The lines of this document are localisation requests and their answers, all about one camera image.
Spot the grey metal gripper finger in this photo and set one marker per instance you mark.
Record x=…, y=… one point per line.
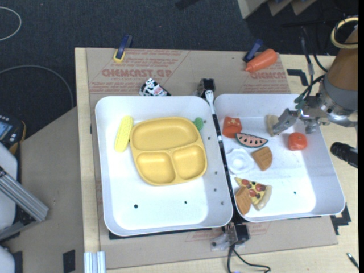
x=312, y=127
x=284, y=121

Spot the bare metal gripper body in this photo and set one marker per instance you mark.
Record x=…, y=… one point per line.
x=314, y=111

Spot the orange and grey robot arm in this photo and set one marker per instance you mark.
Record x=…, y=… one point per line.
x=342, y=75

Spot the beige bread slice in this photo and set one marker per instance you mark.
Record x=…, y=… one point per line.
x=270, y=122

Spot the orange tomato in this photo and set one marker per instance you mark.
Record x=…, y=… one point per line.
x=297, y=141

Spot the red watermelon slice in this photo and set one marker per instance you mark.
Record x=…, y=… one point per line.
x=250, y=141

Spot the brown waffle piece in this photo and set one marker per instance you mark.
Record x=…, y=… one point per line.
x=263, y=158
x=243, y=202

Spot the white plastic tray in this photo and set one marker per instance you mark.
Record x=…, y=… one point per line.
x=159, y=206
x=295, y=178

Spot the white fried egg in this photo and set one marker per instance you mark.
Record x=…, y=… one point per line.
x=239, y=161

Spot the orange squeeze bottle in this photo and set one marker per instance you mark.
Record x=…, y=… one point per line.
x=263, y=60

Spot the thin black and white rod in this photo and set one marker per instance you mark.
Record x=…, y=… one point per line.
x=219, y=138

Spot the pizza slice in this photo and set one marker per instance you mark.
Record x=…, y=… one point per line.
x=257, y=193

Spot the green toy vegetable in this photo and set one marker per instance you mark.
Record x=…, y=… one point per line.
x=199, y=123

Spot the yellow divided plate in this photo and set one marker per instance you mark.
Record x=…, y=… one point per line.
x=165, y=141

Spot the black and white cow carton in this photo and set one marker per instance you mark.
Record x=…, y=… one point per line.
x=153, y=89

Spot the brown cardboard board red print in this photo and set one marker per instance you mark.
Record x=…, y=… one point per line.
x=159, y=67

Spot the black pen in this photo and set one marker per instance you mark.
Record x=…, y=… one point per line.
x=352, y=260

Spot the yellow corn cob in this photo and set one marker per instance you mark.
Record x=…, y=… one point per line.
x=124, y=134

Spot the black cylinder on white bracket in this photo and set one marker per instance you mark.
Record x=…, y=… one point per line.
x=342, y=151

